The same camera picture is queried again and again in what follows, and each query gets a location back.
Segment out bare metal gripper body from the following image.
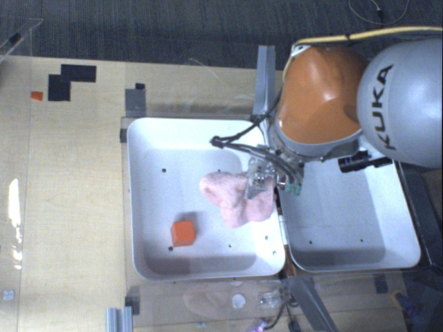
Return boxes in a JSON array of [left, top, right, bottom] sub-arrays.
[[246, 144, 306, 190]]

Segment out pink cloth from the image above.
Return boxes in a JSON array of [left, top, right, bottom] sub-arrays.
[[198, 171, 278, 229]]

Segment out thin black and white rod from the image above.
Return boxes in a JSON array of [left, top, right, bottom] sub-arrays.
[[274, 194, 295, 278]]

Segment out white plastic tray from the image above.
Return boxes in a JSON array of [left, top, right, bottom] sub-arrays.
[[276, 157, 422, 273], [126, 117, 287, 282]]

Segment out orange cube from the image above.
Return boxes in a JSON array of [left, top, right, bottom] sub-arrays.
[[170, 219, 197, 248]]

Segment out black cylinder on white bracket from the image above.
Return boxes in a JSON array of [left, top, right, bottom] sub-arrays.
[[338, 149, 396, 174]]

